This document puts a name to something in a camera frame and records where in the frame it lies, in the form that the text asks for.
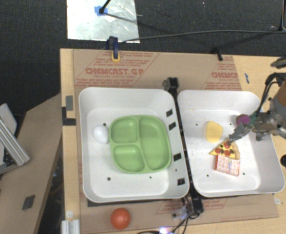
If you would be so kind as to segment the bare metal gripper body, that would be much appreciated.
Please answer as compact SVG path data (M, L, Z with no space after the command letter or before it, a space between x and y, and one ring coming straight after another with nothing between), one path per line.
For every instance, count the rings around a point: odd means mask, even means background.
M286 140L286 115L274 112L260 113L252 131L267 131L268 135L279 136Z

